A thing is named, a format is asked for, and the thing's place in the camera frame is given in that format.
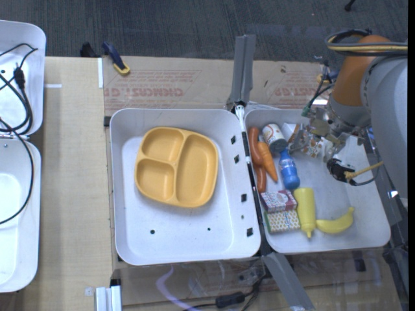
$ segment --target yellow divided plate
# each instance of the yellow divided plate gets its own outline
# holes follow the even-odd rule
[[[217,173],[218,151],[209,138],[185,129],[157,127],[140,144],[134,180],[152,200],[198,207],[212,197]]]

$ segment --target tin can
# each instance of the tin can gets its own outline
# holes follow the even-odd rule
[[[272,154],[278,154],[283,151],[288,143],[284,138],[279,126],[276,123],[267,124],[262,129],[262,136],[270,148]]]

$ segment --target gray floor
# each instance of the gray floor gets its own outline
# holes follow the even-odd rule
[[[85,41],[121,55],[233,59],[235,37],[257,34],[256,60],[312,62],[343,57],[324,38],[371,29],[408,38],[409,0],[0,0],[0,19],[33,23],[47,36],[47,56],[80,56]]]

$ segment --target carrot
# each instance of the carrot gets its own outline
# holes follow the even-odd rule
[[[254,170],[257,175],[257,190],[258,192],[265,192],[267,188],[267,172],[264,166],[254,164]]]
[[[275,168],[274,159],[272,158],[272,154],[270,152],[270,148],[264,142],[258,142],[257,144],[259,153],[263,158],[263,166],[266,172],[270,175],[270,177],[275,181],[278,182],[278,175],[277,170]]]
[[[256,127],[251,127],[248,130],[248,143],[251,152],[252,161],[257,165],[263,164],[263,158],[258,151],[258,135],[259,130]]]

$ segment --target yellow banana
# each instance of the yellow banana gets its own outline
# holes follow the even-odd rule
[[[316,226],[319,230],[325,233],[341,233],[352,225],[354,210],[354,207],[349,207],[346,214],[343,214],[341,217],[334,220],[316,220]]]

